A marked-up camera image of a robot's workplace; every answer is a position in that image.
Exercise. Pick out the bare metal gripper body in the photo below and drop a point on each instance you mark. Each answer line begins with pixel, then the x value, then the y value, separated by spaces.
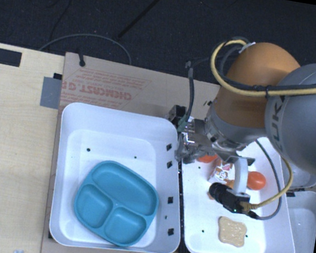
pixel 196 138

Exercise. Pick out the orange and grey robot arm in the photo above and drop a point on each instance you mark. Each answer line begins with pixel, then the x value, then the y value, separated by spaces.
pixel 257 79

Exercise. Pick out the orange round toy fruit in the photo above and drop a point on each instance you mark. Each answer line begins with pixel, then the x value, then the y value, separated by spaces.
pixel 206 158

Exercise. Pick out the white printed carton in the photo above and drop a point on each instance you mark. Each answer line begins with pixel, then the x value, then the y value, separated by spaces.
pixel 222 172

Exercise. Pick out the orange toy tomato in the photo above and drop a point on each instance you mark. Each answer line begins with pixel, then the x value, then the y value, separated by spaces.
pixel 256 181

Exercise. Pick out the white plastic tray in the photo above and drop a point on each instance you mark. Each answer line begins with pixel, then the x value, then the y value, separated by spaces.
pixel 121 125
pixel 204 240

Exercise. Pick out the blue divided plate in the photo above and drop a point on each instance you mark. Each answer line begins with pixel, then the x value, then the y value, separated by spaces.
pixel 117 194

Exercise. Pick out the tan bread slice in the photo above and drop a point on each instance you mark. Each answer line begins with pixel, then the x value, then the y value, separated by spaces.
pixel 231 231

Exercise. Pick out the brown cardboard board red print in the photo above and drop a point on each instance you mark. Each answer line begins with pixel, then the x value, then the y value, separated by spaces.
pixel 107 89

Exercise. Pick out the black cylinder on white bracket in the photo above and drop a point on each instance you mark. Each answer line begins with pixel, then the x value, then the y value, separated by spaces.
pixel 240 175

